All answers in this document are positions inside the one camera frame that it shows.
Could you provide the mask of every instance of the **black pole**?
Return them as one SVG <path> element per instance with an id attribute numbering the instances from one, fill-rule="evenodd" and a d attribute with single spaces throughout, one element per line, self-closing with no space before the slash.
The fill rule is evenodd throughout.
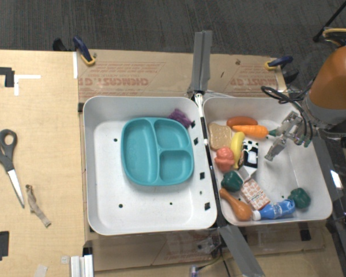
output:
<path id="1" fill-rule="evenodd" d="M 332 17 L 329 19 L 329 21 L 326 22 L 326 24 L 323 26 L 323 28 L 313 37 L 314 42 L 319 41 L 319 37 L 322 35 L 324 28 L 328 27 L 330 23 L 340 14 L 340 12 L 345 8 L 346 1 L 341 5 L 341 7 L 332 15 Z"/>

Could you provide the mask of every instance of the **blue clamp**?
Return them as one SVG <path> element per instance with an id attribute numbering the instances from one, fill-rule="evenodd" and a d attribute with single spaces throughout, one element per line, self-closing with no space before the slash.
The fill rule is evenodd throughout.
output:
<path id="1" fill-rule="evenodd" d="M 81 58 L 88 66 L 92 66 L 95 63 L 95 58 L 90 55 L 90 52 L 87 49 L 85 43 L 83 43 L 82 39 L 79 36 L 73 37 L 74 46 L 76 49 L 81 51 Z"/>
<path id="2" fill-rule="evenodd" d="M 278 66 L 281 66 L 281 69 L 283 69 L 286 64 L 292 62 L 293 60 L 294 60 L 293 57 L 284 56 L 284 57 L 281 57 L 281 58 L 276 58 L 274 61 L 265 62 L 264 63 L 264 67 L 268 71 L 275 70 L 275 69 L 277 69 Z"/>

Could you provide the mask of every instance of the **bread slice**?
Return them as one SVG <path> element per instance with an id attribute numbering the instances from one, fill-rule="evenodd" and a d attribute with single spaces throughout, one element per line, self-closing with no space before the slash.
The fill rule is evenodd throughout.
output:
<path id="1" fill-rule="evenodd" d="M 208 130 L 209 145 L 212 150 L 217 151 L 222 147 L 230 147 L 232 130 L 229 126 L 210 123 Z"/>

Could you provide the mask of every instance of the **scissors blade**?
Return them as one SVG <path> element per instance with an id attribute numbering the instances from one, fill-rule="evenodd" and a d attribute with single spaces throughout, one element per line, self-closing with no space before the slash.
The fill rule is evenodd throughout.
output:
<path id="1" fill-rule="evenodd" d="M 12 182 L 12 185 L 14 187 L 14 190 L 16 191 L 16 195 L 19 199 L 20 204 L 22 205 L 22 207 L 24 208 L 24 199 L 23 199 L 23 195 L 22 195 L 22 191 L 21 191 L 21 186 L 19 185 L 19 181 L 18 181 L 18 177 L 16 174 L 15 169 L 9 170 L 7 172 L 9 174 L 10 180 Z"/>

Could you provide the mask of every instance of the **plastic tray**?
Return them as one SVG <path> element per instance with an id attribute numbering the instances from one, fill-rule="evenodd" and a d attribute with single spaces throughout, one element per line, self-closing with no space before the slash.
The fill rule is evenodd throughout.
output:
<path id="1" fill-rule="evenodd" d="M 269 130 L 278 127 L 289 112 L 296 111 L 291 104 L 279 104 L 272 98 L 222 98 L 214 97 L 204 103 L 206 125 L 211 122 L 225 125 L 227 119 L 234 116 L 248 116 L 256 119 L 260 125 Z M 286 148 L 278 154 L 272 162 L 264 156 L 268 152 L 275 138 L 269 137 L 258 142 L 258 169 L 251 176 L 259 184 L 267 197 L 273 202 L 286 199 L 291 190 L 301 187 L 311 197 L 311 205 L 303 210 L 297 209 L 292 215 L 275 220 L 238 221 L 231 206 L 221 200 L 224 217 L 237 226 L 255 226 L 285 222 L 301 222 L 323 220 L 332 213 L 332 202 L 327 190 L 324 176 L 315 153 L 313 143 L 307 148 L 297 146 L 291 140 L 287 141 Z M 212 160 L 216 156 L 211 151 Z M 223 179 L 223 173 L 214 165 L 218 188 Z M 231 193 L 235 198 L 242 199 L 239 192 Z"/>
<path id="2" fill-rule="evenodd" d="M 123 127 L 132 119 L 166 118 L 175 108 L 194 121 L 187 130 L 194 170 L 181 184 L 138 185 L 121 158 Z M 200 230 L 217 217 L 197 106 L 186 98 L 95 96 L 84 105 L 88 222 L 102 235 Z"/>
<path id="3" fill-rule="evenodd" d="M 191 177 L 194 157 L 187 129 L 167 118 L 136 118 L 122 130 L 122 163 L 133 182 L 180 184 Z"/>

